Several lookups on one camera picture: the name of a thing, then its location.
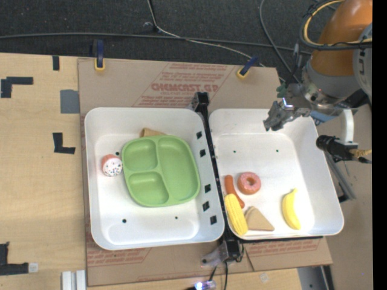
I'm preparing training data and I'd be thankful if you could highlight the tan bread slice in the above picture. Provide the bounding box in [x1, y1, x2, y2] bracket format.
[138, 127, 167, 138]

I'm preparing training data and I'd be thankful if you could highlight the black cylinder on white bracket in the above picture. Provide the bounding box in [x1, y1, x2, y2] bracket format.
[315, 108, 360, 163]

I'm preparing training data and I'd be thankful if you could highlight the pink doughnut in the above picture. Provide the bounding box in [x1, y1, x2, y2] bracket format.
[236, 171, 262, 196]

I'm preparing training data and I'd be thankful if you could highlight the white plastic tray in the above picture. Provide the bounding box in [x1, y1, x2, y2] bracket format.
[208, 108, 345, 241]
[83, 106, 226, 251]

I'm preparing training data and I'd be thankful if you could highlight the yellow corn cob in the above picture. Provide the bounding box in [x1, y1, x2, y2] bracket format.
[224, 193, 249, 236]

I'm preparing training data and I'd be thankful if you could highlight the tan sandwich wedge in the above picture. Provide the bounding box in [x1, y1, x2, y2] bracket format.
[244, 205, 276, 232]

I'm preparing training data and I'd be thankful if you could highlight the thin black rod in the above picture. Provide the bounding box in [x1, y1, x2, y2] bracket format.
[200, 103, 233, 243]

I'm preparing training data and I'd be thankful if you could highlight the brown cardboard board red print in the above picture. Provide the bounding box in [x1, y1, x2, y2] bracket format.
[77, 57, 334, 287]

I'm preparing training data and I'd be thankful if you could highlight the yellow banana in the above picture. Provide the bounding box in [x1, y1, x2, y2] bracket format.
[281, 187, 302, 231]

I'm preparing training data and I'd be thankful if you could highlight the green divided plate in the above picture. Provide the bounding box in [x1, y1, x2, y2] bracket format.
[120, 134, 201, 208]

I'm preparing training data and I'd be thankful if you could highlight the pink sprinkled cupcake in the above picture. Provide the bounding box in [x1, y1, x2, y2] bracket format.
[100, 153, 123, 178]

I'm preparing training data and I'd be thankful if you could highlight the black block with thin wires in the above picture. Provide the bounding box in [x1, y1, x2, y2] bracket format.
[189, 91, 211, 114]
[224, 239, 244, 262]

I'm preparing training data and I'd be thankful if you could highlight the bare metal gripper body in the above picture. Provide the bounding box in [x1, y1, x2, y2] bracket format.
[285, 82, 333, 119]

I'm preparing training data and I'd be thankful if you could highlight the orange sausage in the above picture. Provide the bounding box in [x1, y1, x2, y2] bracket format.
[224, 174, 246, 209]

